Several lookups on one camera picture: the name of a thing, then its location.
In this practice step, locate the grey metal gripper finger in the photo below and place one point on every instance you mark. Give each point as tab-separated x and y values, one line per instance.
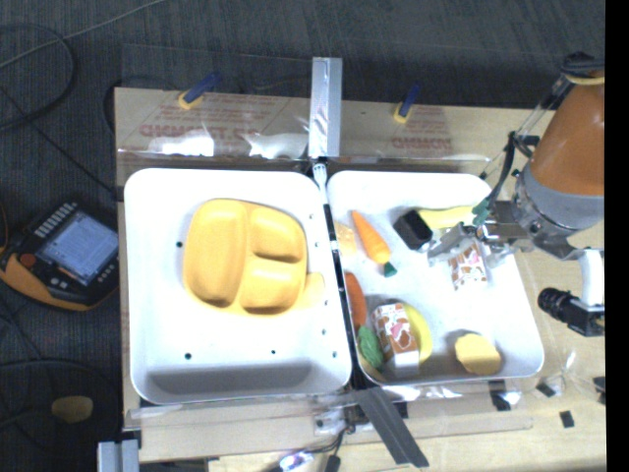
449	243
497	256

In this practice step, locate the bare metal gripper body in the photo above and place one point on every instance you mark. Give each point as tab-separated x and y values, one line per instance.
511	231

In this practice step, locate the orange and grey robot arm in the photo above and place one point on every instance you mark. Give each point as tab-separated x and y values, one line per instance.
570	145

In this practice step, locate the small orange and white carton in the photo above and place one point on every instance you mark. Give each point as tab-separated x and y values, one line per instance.
468	268

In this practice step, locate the black box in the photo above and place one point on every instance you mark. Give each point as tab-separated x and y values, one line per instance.
412	230

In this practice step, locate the white plastic tray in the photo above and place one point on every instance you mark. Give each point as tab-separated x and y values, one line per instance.
442	308
162	273

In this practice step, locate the yellow round toy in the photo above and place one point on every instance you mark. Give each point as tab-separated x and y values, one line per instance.
72	408
477	355

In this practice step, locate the orange carrot with green leaves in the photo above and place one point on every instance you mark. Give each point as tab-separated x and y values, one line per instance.
357	303

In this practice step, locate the thin black and white rod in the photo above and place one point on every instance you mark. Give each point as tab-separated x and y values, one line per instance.
339	273

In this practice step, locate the brown cardboard board red print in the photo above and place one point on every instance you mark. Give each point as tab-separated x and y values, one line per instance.
373	126

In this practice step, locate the yellow divided plate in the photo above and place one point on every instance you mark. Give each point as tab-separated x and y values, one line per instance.
221	253

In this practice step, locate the black cylinder on white bracket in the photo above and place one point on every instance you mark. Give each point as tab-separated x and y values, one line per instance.
577	303

